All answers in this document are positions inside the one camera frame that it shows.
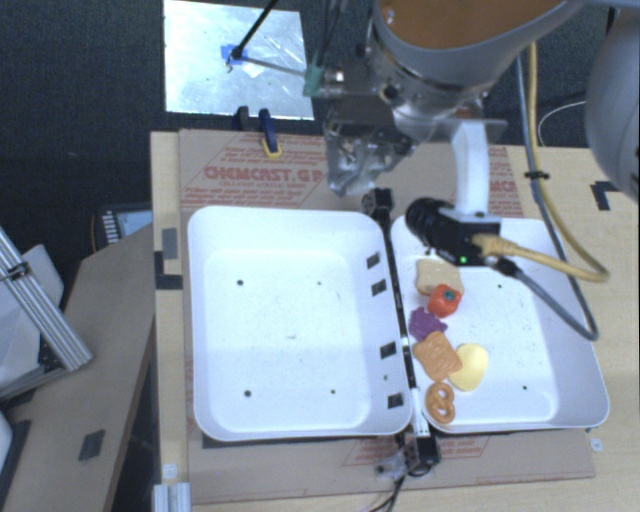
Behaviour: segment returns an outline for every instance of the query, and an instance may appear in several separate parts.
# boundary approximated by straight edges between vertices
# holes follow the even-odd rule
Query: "yellow toy potato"
[[[480,385],[487,369],[489,355],[480,345],[467,343],[456,349],[462,369],[449,374],[449,381],[461,391],[473,391]]]

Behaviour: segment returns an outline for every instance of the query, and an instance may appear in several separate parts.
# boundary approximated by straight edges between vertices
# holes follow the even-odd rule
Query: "table surface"
[[[180,225],[178,136],[152,136],[155,249],[162,230]],[[539,218],[527,181],[523,148],[507,152],[526,217]],[[543,167],[552,173],[549,189],[568,226],[610,270],[606,284],[582,288],[602,337],[595,350],[611,402],[607,421],[589,436],[602,443],[593,453],[596,477],[543,483],[494,485],[401,492],[394,510],[636,510],[640,502],[640,383],[638,369],[638,207],[620,193],[608,193],[610,210],[599,210],[590,184],[606,178],[585,149],[543,148]],[[166,273],[180,273],[180,258],[165,262]],[[161,463],[175,465],[163,483],[188,481],[184,420],[184,347],[181,293],[156,294]],[[194,512],[363,511],[383,495],[356,494],[194,506]]]

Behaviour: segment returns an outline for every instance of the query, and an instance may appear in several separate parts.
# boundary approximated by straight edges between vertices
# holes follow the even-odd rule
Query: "empty white tray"
[[[541,221],[503,219],[501,235],[556,256]],[[425,257],[425,248],[409,232],[404,217],[394,223],[392,240],[408,323],[411,311],[426,305],[426,298],[415,288],[416,261]],[[563,274],[528,260],[515,261],[569,312],[582,318]],[[454,348],[463,343],[482,345],[489,354],[489,364],[477,389],[455,390],[456,416],[444,425],[426,410],[424,397],[433,382],[414,360],[423,413],[429,422],[452,434],[602,423],[609,412],[609,399],[593,345],[519,281],[487,267],[461,268],[460,272],[465,293],[458,311],[444,319],[448,325],[445,334]]]
[[[188,225],[194,409],[223,441],[385,435],[411,416],[384,240],[351,212]]]

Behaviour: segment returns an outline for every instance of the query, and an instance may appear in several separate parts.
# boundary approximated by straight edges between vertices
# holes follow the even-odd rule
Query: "tray hole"
[[[404,405],[404,400],[402,399],[402,393],[389,395],[387,397],[387,409],[393,409],[394,407],[400,407],[402,405]]]
[[[375,267],[378,263],[380,263],[380,253],[377,252],[372,256],[367,258],[367,269]]]
[[[375,297],[376,295],[378,295],[379,293],[382,293],[386,289],[387,289],[387,281],[383,279],[382,281],[371,285],[371,295]]]
[[[396,353],[396,342],[392,341],[391,343],[387,343],[380,347],[380,359],[385,359],[386,357],[392,356]]]

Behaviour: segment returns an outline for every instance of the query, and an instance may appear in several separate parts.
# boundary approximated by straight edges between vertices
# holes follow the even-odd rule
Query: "black clamp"
[[[548,180],[551,176],[543,171],[529,171],[524,173],[525,178],[529,178],[531,181],[539,180],[540,178]]]
[[[17,281],[18,279],[28,275],[31,272],[31,267],[26,261],[18,263],[15,267],[7,270],[7,273],[0,277],[0,282],[10,279],[11,281]]]

